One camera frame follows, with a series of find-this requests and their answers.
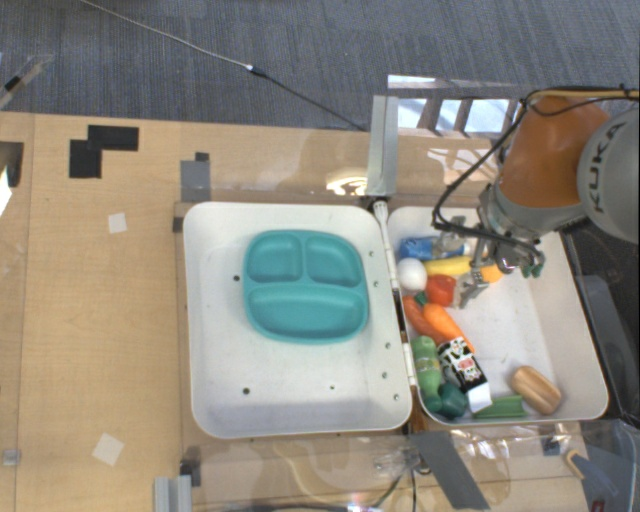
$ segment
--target wooden table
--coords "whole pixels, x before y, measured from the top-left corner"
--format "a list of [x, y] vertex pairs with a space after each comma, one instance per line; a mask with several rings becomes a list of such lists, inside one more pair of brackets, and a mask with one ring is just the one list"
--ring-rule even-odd
[[[86, 139], [89, 124], [138, 127], [139, 149], [104, 151], [102, 179], [71, 179], [69, 141]], [[3, 450], [21, 450], [17, 470], [0, 468], [0, 510], [151, 510], [154, 478], [175, 477], [190, 446], [203, 458], [196, 504], [344, 498], [346, 480], [319, 480], [314, 468], [358, 473], [370, 463], [356, 454], [359, 438], [228, 443], [195, 426], [172, 225], [180, 162], [196, 152], [210, 155], [215, 199], [344, 203], [354, 198], [327, 191], [327, 176], [365, 174], [368, 134], [2, 113], [0, 140], [25, 144], [22, 182], [0, 217], [0, 254], [15, 259], [0, 290], [0, 440]], [[458, 152], [482, 148], [402, 136], [399, 192], [432, 201]], [[466, 184], [459, 204], [482, 186]], [[109, 216], [122, 213], [126, 231], [110, 233]], [[103, 434], [122, 443], [113, 464], [92, 455]], [[579, 481], [558, 457], [533, 450], [500, 467], [476, 462], [494, 510], [529, 510], [533, 496], [537, 510], [584, 508]], [[424, 506], [446, 509], [433, 476], [418, 483]], [[386, 486], [378, 481], [372, 495]], [[399, 489], [393, 500], [409, 503], [408, 483]]]

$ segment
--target gray tape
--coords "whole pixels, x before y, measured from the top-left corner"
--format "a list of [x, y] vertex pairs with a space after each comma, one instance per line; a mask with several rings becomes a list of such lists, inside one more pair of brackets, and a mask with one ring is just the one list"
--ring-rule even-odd
[[180, 162], [180, 197], [185, 203], [211, 201], [211, 164], [209, 162]]
[[448, 432], [421, 432], [410, 435], [409, 439], [431, 468], [453, 508], [491, 508], [458, 455]]

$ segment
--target green bottle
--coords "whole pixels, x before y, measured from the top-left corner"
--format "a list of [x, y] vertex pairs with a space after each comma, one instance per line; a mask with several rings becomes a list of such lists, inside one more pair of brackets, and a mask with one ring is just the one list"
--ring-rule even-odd
[[428, 336], [419, 336], [411, 341], [411, 351], [416, 367], [418, 386], [430, 412], [442, 409], [442, 400], [438, 395], [438, 387], [442, 373], [435, 342]]

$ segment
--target white wire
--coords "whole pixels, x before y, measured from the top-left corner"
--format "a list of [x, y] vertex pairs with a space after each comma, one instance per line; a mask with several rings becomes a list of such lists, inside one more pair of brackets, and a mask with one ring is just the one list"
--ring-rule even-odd
[[174, 41], [183, 44], [185, 46], [188, 46], [189, 48], [196, 50], [200, 53], [204, 53], [205, 55], [208, 55], [209, 57], [213, 57], [214, 59], [220, 59], [220, 60], [224, 60], [226, 62], [229, 62], [231, 64], [235, 64], [236, 66], [242, 66], [243, 68], [245, 68], [248, 71], [251, 71], [253, 69], [253, 66], [251, 64], [245, 64], [244, 62], [240, 62], [237, 60], [233, 60], [230, 59], [229, 57], [225, 57], [224, 55], [219, 55], [217, 53], [213, 53], [210, 52], [209, 50], [205, 50], [204, 48], [200, 48], [199, 46], [196, 46], [193, 43], [190, 43], [189, 41], [186, 41], [184, 39], [181, 39], [177, 36], [174, 36], [173, 34], [169, 34], [167, 32], [163, 32], [162, 30], [158, 30], [157, 28], [153, 28], [150, 27], [148, 25], [145, 25], [144, 23], [140, 23], [139, 21], [136, 21], [134, 19], [128, 18], [127, 16], [123, 16], [122, 14], [119, 14], [115, 11], [112, 11], [110, 9], [107, 9], [106, 7], [102, 7], [101, 5], [97, 5], [94, 4], [93, 2], [90, 2], [89, 0], [78, 0], [78, 2], [86, 4], [86, 5], [90, 5], [91, 7], [98, 9], [99, 11], [105, 12], [111, 16], [114, 16], [116, 18], [120, 18], [121, 20], [124, 20], [128, 23], [131, 23], [133, 25], [136, 25], [138, 27], [144, 28], [146, 30], [150, 30], [151, 32], [155, 32], [156, 34], [160, 34], [161, 36], [164, 37], [168, 37], [169, 39], [173, 39]]

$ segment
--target red tomato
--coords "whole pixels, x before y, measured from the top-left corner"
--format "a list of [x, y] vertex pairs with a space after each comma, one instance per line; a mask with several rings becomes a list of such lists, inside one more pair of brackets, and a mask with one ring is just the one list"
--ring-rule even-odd
[[429, 302], [440, 304], [441, 306], [451, 306], [453, 303], [453, 291], [456, 287], [456, 280], [451, 276], [436, 274], [429, 276], [427, 280], [427, 298]]

